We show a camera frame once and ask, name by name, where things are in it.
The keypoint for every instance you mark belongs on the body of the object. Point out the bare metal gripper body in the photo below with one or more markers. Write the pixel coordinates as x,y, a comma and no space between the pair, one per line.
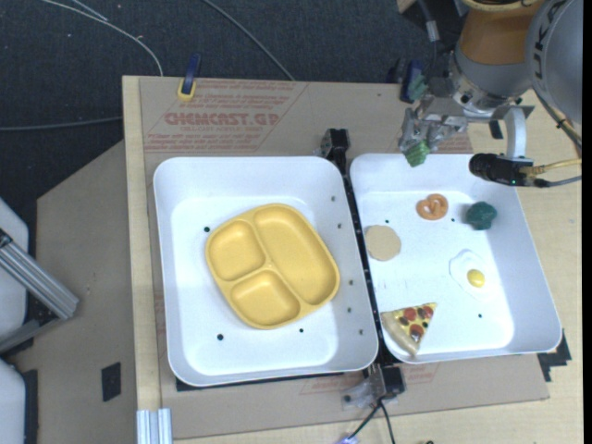
455,109

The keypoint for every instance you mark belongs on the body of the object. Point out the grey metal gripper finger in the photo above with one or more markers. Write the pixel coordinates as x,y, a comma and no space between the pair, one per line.
408,132
435,136

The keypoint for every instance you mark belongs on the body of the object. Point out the yellow divided plate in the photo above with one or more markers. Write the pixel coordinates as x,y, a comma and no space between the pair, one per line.
273,266

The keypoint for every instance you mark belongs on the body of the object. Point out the orange pretzel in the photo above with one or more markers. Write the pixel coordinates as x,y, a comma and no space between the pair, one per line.
423,211

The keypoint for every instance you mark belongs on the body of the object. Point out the white and yellow fried egg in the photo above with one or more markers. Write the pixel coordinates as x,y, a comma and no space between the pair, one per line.
474,275

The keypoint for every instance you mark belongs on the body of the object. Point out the thin black and white rod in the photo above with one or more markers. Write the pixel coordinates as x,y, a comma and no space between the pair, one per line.
362,248

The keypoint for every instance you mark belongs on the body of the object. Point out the pizza slice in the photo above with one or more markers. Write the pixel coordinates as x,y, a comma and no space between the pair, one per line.
407,324

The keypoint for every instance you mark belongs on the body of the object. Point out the white plastic tray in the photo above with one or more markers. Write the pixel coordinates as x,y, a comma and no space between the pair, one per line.
194,257
416,285

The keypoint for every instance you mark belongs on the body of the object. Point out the dark green broccoli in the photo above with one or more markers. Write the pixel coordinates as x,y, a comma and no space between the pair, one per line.
481,215

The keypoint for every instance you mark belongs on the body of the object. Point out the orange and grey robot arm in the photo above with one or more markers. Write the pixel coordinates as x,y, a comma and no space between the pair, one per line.
490,30

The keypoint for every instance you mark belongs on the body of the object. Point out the black cylinder on white bracket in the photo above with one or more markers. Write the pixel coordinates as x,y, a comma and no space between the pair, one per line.
499,168

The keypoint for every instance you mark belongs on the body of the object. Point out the brown cardboard board red print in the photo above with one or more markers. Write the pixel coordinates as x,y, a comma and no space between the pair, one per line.
287,109

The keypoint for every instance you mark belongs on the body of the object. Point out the tan round biscuit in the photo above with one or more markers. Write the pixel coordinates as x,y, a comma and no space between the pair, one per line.
382,243

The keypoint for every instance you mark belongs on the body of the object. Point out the light green toy food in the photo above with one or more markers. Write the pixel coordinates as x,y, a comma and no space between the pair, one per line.
416,154

